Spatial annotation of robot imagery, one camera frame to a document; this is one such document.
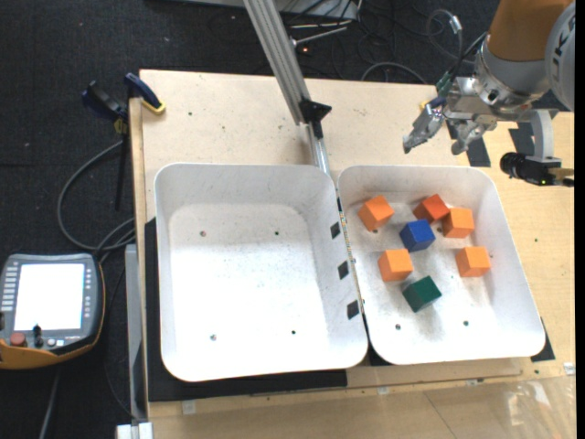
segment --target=dark green block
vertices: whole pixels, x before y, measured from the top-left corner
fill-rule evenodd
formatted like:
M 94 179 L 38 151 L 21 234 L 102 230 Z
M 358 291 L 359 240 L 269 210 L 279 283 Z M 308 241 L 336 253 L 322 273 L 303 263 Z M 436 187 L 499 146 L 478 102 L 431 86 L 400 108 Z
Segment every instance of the dark green block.
M 433 301 L 439 299 L 441 297 L 441 291 L 439 291 L 439 288 L 430 276 L 425 276 L 421 280 L 418 280 L 418 282 L 409 284 L 402 290 L 402 295 L 406 298 L 410 308 L 414 312 L 419 312 Z

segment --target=empty white tray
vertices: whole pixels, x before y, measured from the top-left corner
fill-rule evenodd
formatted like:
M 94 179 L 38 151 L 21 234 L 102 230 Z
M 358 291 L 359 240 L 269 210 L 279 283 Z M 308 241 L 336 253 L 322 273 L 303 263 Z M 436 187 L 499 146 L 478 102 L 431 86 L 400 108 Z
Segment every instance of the empty white tray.
M 527 357 L 544 346 L 545 333 L 516 252 L 495 184 L 484 172 L 465 166 L 352 166 L 338 178 L 338 191 L 355 259 L 359 291 L 373 348 L 393 364 Z M 414 313 L 401 293 L 403 283 L 384 283 L 378 257 L 404 248 L 399 232 L 416 220 L 414 208 L 438 193 L 448 206 L 469 208 L 475 231 L 448 239 L 431 227 L 436 241 L 411 252 L 415 282 L 427 275 L 442 297 Z M 357 216 L 364 201 L 383 195 L 395 210 L 378 233 Z M 462 278 L 455 253 L 484 246 L 491 270 Z
M 334 183 L 172 164 L 154 181 L 161 350 L 185 381 L 345 369 L 367 352 Z

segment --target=cube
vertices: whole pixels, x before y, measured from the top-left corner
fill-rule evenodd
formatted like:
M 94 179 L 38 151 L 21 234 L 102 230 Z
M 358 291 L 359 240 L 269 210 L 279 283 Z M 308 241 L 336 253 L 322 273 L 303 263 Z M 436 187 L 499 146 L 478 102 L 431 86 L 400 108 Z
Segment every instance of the cube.
M 407 223 L 400 232 L 400 238 L 409 252 L 422 251 L 436 239 L 432 233 L 431 225 L 425 219 Z
M 394 209 L 384 196 L 378 195 L 364 203 L 357 216 L 362 220 L 367 230 L 377 230 L 384 226 L 393 214 Z
M 406 286 L 402 290 L 402 295 L 405 297 L 407 303 L 409 303 L 412 312 L 415 313 L 431 305 L 442 296 L 441 291 L 439 291 L 439 288 L 430 276 L 425 276 L 421 280 L 418 280 L 418 282 Z
M 418 220 L 427 220 L 429 224 L 437 220 L 442 220 L 449 214 L 449 207 L 445 205 L 439 194 L 431 195 L 425 198 L 419 205 L 412 211 L 414 216 Z
M 466 238 L 475 229 L 470 209 L 451 208 L 442 220 L 442 233 L 446 238 Z
M 406 249 L 384 251 L 378 259 L 378 268 L 384 282 L 397 282 L 409 276 L 414 268 Z
M 492 267 L 490 256 L 485 247 L 463 247 L 455 255 L 459 275 L 482 276 Z

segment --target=dark background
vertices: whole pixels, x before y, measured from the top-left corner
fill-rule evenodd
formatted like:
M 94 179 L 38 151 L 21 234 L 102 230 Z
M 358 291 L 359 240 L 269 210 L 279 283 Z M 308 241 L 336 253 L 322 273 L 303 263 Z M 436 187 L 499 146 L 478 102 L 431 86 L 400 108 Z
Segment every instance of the dark background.
M 389 68 L 368 80 L 434 84 L 453 60 L 425 35 L 428 14 L 444 8 L 457 15 L 467 47 L 488 29 L 498 2 L 369 0 L 363 25 L 318 39 L 299 62 L 306 78 L 360 80 L 373 63 L 393 61 L 419 76 Z M 446 17 L 438 19 L 431 30 L 455 53 Z M 299 39 L 325 30 L 290 32 Z M 471 67 L 464 63 L 461 74 Z M 82 164 L 120 140 L 111 123 L 82 106 L 80 93 L 97 80 L 123 100 L 124 75 L 139 69 L 271 73 L 243 9 L 154 0 L 0 0 L 0 262 L 16 251 L 78 250 L 59 229 L 59 192 Z M 550 93 L 539 104 L 565 110 Z M 70 233 L 93 246 L 133 215 L 129 162 L 122 208 L 114 209 L 118 157 L 109 155 L 81 177 L 63 207 Z M 123 252 L 113 253 L 103 271 L 109 306 L 118 281 L 122 285 L 99 346 L 62 365 L 49 437 L 113 438 L 116 425 L 131 421 L 123 408 L 129 398 Z M 0 439 L 38 437 L 55 373 L 0 369 Z

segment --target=emergency stop button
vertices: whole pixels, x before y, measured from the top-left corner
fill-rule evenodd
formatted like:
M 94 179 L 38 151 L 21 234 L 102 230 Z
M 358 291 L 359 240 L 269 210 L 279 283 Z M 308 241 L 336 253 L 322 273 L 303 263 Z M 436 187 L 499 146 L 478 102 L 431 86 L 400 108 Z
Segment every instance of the emergency stop button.
M 15 332 L 10 336 L 10 345 L 13 347 L 25 347 L 27 345 L 27 337 L 22 332 Z

